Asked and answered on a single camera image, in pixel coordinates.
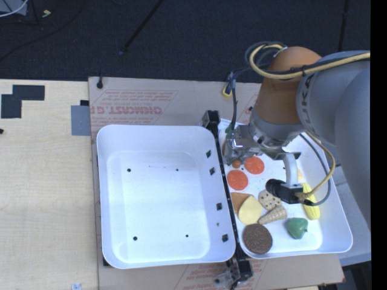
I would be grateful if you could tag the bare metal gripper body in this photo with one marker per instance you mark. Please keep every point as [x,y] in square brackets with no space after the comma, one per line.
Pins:
[243,142]

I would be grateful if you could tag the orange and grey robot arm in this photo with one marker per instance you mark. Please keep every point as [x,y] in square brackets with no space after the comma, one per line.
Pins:
[332,101]

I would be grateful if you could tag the small orange ball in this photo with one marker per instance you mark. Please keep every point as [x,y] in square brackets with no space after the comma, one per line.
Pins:
[236,163]

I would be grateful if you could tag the orange round slice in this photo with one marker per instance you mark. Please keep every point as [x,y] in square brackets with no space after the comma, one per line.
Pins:
[237,180]
[254,165]

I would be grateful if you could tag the thin black rod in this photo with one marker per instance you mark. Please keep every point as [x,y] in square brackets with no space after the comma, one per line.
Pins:
[227,189]

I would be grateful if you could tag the beige cracker with holes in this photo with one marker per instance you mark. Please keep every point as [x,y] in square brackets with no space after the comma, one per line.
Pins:
[268,200]

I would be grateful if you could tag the brown cardboard board red print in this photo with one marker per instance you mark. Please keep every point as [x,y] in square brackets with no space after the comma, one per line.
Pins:
[187,104]

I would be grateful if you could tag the yellow potato slice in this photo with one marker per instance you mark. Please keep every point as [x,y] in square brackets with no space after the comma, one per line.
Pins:
[250,211]

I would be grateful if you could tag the beige waffle cone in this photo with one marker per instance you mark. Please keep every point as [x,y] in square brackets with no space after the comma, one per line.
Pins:
[273,215]

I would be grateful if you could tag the yellow corn cob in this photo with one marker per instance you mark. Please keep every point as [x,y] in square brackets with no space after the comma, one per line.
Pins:
[312,205]

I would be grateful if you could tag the brown round biscuit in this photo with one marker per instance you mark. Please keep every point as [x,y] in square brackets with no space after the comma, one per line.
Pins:
[257,239]

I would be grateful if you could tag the green bell pepper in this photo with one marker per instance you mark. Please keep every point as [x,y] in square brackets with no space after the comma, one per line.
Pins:
[297,227]

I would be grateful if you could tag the white plastic tray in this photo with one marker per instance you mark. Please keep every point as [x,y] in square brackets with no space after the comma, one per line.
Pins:
[329,237]
[157,198]

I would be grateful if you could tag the black cylinder on white bracket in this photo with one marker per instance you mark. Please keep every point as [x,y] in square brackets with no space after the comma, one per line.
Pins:
[284,190]

